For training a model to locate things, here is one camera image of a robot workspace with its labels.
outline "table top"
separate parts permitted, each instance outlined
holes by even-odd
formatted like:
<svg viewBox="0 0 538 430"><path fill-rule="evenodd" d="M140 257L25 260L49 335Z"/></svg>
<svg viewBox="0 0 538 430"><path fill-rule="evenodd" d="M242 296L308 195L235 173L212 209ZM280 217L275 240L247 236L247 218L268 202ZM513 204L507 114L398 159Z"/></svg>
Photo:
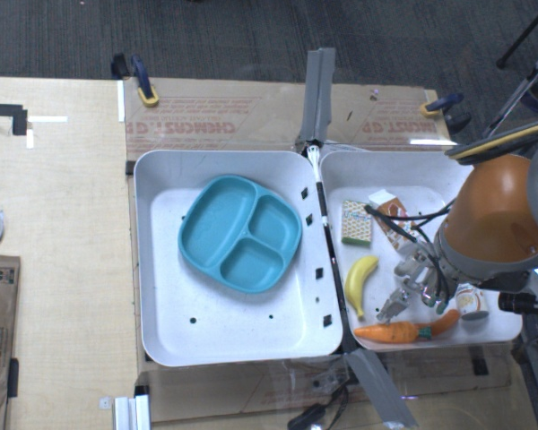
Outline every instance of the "table top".
<svg viewBox="0 0 538 430"><path fill-rule="evenodd" d="M217 83L187 81L188 90L204 84L215 88ZM23 105L33 131L33 148L28 148L27 137L13 136L11 120L0 116L0 254L22 259L13 346L20 376L7 428L109 429L108 403L134 393L139 344L125 169L139 149L130 147L128 153L120 86L115 81L0 78L0 103ZM281 97L289 94L298 101L298 85L271 86L257 86L268 94L260 97L275 101L281 91ZM427 97L425 92L419 96L418 88L409 92ZM298 117L285 120L284 128L300 123ZM513 374L516 389L502 400L497 395L498 403L517 401L514 414L533 422L518 369ZM466 398L474 416L479 412L475 393ZM430 408L442 408L439 400ZM423 412L420 404L413 406L412 413L417 412ZM482 407L480 412L485 416L487 411ZM231 418L224 425L239 427ZM263 426L250 419L241 420L243 428ZM215 428L212 422L196 425ZM194 428L190 422L182 427Z"/></svg>

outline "can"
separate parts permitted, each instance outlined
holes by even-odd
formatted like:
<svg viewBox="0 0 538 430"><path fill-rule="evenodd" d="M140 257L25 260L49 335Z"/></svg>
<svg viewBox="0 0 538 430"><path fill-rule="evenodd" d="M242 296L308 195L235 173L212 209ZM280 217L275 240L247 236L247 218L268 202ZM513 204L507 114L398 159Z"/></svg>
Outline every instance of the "can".
<svg viewBox="0 0 538 430"><path fill-rule="evenodd" d="M486 296L470 283L462 283L456 289L456 309L463 320L478 320L489 313Z"/></svg>

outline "plastic tray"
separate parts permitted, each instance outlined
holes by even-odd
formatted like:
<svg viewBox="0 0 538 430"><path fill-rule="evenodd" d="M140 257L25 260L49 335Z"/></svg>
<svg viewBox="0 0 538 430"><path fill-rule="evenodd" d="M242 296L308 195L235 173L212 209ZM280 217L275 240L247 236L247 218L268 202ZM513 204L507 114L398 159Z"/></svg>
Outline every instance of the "plastic tray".
<svg viewBox="0 0 538 430"><path fill-rule="evenodd" d="M349 324L352 329L378 323L377 311L382 308L390 293L397 288L394 268L401 260L389 244L380 226L373 220L370 246L343 244L343 200L367 202L369 195L386 189L403 202L410 215L438 211L458 194L472 167L460 166L439 151L336 151L327 154L321 162L321 173L327 199L328 219L331 223L334 247L342 279L351 265L364 254L379 257L377 269L368 277L363 289L364 317L347 303ZM434 237L440 225L435 219L423 230ZM498 292L484 291L490 308L488 317L478 321L461 320L452 330L438 337L411 344L384 344L355 339L365 348L376 351L405 350L410 348L436 348L461 344L482 344L509 341L522 330L522 316L501 311ZM452 299L448 306L456 307ZM412 304L393 320L432 322L438 319L435 310L425 306L420 297L412 295Z"/></svg>
<svg viewBox="0 0 538 430"><path fill-rule="evenodd" d="M277 194L301 219L291 264L261 293L205 278L179 251L183 217L214 178L226 175ZM141 333L156 363L198 366L336 351L343 327L315 176L305 158L292 151L157 150L138 159L134 183ZM252 219L251 228L256 224Z"/></svg>
<svg viewBox="0 0 538 430"><path fill-rule="evenodd" d="M299 216L280 196L242 176L219 176L189 209L178 243L202 273L260 293L287 270L300 237Z"/></svg>

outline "white can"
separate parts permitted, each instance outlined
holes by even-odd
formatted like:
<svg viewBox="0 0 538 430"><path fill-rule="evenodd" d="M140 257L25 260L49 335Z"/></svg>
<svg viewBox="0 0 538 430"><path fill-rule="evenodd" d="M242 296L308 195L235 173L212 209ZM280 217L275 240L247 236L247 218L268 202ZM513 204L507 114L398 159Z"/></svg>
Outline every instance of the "white can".
<svg viewBox="0 0 538 430"><path fill-rule="evenodd" d="M456 309L463 320L478 320L488 315L486 296L470 283L462 283L456 290Z"/></svg>

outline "sponge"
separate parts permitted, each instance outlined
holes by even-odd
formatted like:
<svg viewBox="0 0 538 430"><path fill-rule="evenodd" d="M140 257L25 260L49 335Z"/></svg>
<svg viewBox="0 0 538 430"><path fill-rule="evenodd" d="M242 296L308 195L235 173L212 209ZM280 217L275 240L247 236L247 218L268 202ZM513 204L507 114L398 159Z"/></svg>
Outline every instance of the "sponge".
<svg viewBox="0 0 538 430"><path fill-rule="evenodd" d="M372 217L365 211L365 202L343 201L341 242L344 244L370 245L372 240Z"/></svg>

